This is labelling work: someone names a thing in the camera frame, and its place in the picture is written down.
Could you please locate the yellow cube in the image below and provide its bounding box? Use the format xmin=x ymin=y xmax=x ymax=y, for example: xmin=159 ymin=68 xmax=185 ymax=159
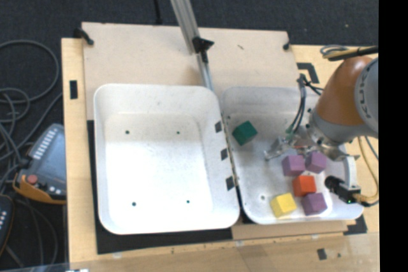
xmin=270 ymin=192 xmax=298 ymax=218

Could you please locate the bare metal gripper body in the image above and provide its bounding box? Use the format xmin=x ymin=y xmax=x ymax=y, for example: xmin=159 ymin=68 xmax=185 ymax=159
xmin=284 ymin=124 xmax=360 ymax=161

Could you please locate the orange cube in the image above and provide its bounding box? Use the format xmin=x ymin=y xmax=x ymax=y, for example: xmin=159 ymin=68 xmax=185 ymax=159
xmin=292 ymin=174 xmax=317 ymax=197

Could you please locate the green cube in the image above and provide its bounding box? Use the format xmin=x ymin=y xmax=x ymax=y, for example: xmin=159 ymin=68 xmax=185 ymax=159
xmin=231 ymin=120 xmax=258 ymax=147

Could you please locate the pale wood board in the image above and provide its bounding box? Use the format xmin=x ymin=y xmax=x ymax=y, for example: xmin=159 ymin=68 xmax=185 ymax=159
xmin=81 ymin=21 xmax=358 ymax=241

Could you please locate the white plastic tray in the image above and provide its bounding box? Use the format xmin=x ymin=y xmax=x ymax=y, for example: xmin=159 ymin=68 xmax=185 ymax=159
xmin=219 ymin=85 xmax=365 ymax=225
xmin=93 ymin=83 xmax=241 ymax=236

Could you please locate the purple cube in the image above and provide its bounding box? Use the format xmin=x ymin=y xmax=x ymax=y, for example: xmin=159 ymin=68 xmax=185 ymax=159
xmin=305 ymin=151 xmax=328 ymax=174
xmin=281 ymin=154 xmax=307 ymax=178
xmin=301 ymin=192 xmax=328 ymax=217

